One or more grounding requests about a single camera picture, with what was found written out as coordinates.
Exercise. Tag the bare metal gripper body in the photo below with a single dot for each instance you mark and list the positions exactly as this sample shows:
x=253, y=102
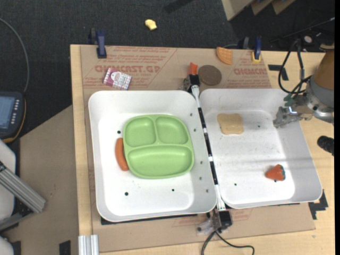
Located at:
x=305, y=112

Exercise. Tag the thin black and white rod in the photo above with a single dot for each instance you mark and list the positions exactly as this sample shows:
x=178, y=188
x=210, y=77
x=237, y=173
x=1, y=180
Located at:
x=205, y=131

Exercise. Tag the white plastic tray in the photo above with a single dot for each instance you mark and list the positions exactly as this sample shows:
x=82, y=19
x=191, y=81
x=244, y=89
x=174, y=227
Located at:
x=252, y=153
x=148, y=195

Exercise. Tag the brown cardboard board red print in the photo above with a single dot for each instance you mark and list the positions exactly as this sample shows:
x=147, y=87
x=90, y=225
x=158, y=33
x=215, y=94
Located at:
x=159, y=60

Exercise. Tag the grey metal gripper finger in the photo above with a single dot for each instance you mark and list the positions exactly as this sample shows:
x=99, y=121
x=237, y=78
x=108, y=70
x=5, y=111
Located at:
x=283, y=112
x=278, y=122

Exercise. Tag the orange sausage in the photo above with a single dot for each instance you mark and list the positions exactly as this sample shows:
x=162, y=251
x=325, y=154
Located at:
x=120, y=155

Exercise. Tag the yellow toy food piece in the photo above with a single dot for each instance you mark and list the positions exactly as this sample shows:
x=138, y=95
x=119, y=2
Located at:
x=151, y=24

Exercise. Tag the pink carton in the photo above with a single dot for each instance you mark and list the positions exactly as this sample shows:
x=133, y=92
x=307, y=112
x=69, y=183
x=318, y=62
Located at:
x=117, y=78

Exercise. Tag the beige bread slice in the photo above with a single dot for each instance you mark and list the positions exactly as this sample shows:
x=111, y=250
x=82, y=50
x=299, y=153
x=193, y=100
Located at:
x=230, y=123

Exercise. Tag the green divided plate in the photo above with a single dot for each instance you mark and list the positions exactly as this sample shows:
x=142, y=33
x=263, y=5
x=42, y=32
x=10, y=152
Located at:
x=159, y=155

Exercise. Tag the brown round biscuit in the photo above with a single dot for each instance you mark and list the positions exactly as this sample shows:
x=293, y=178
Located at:
x=210, y=75

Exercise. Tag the red strawberry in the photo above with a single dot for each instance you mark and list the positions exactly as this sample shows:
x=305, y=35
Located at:
x=275, y=173

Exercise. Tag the orange waffle piece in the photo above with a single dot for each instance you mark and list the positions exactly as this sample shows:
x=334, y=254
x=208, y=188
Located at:
x=225, y=55

